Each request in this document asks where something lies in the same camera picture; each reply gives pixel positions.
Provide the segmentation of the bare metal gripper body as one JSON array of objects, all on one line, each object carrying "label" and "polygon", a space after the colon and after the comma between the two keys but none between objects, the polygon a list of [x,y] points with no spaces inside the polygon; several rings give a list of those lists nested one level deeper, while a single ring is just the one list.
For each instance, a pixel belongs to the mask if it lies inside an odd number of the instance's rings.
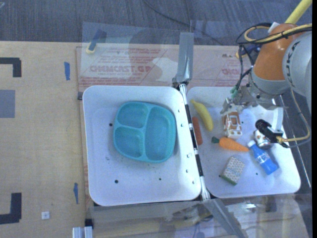
[{"label": "bare metal gripper body", "polygon": [[243,103],[250,104],[249,107],[258,106],[255,97],[249,93],[248,89],[247,86],[234,86],[231,89],[231,100],[236,106]]}]

